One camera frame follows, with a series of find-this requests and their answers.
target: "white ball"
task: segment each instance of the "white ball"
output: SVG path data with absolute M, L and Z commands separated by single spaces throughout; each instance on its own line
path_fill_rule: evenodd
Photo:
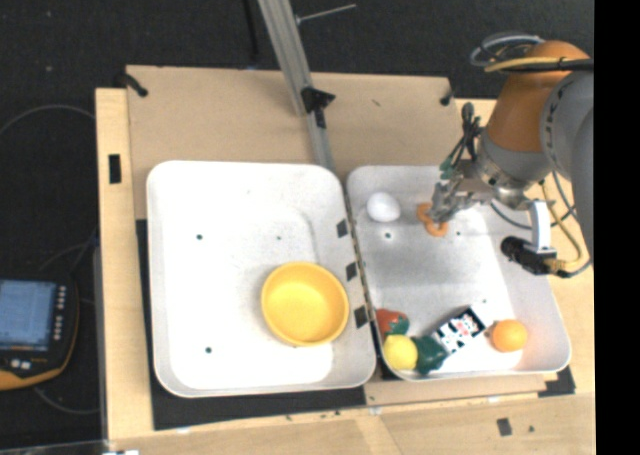
M 367 200 L 367 213 L 376 222 L 392 222 L 400 217 L 400 203 L 391 194 L 375 192 Z

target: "yellow bowl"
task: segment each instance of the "yellow bowl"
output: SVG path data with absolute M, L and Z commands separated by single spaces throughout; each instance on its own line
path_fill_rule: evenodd
M 271 332 L 301 347 L 333 341 L 349 318 L 342 283 L 309 262 L 286 263 L 271 272 L 262 287 L 261 304 Z

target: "white tray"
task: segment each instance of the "white tray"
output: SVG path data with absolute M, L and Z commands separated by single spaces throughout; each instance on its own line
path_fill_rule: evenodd
M 155 370 L 183 397 L 356 387 L 375 369 L 368 323 L 294 348 L 260 309 L 267 275 L 311 261 L 365 305 L 342 187 L 315 165 L 171 161 L 147 180 Z
M 526 325 L 524 350 L 498 352 L 480 335 L 427 378 L 564 368 L 571 346 L 548 279 L 509 262 L 500 250 L 506 236 L 530 240 L 531 232 L 504 221 L 489 206 L 476 206 L 457 214 L 446 236 L 427 234 L 416 207 L 431 200 L 439 174 L 431 166 L 370 166 L 349 175 L 347 193 L 372 306 L 407 314 L 408 334 L 416 336 L 433 332 L 464 306 L 482 301 L 495 320 L 516 318 Z M 369 217 L 367 200 L 378 191 L 400 202 L 398 220 L 384 223 Z M 509 215 L 528 224 L 526 213 Z M 394 373 L 405 380 L 425 378 L 415 371 Z

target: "black connector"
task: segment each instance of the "black connector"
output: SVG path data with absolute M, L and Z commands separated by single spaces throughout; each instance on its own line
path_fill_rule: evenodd
M 556 251 L 549 249 L 542 254 L 530 250 L 528 242 L 522 238 L 508 236 L 500 244 L 502 253 L 512 261 L 520 264 L 522 268 L 535 275 L 546 275 L 553 273 L 544 263 L 545 259 L 555 258 Z

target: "black bracket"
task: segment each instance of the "black bracket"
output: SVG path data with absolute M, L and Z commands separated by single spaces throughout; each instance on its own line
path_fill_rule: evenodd
M 319 91 L 313 87 L 302 89 L 302 101 L 307 114 L 313 113 L 316 118 L 316 126 L 326 129 L 327 122 L 324 118 L 324 109 L 336 99 L 335 95 Z

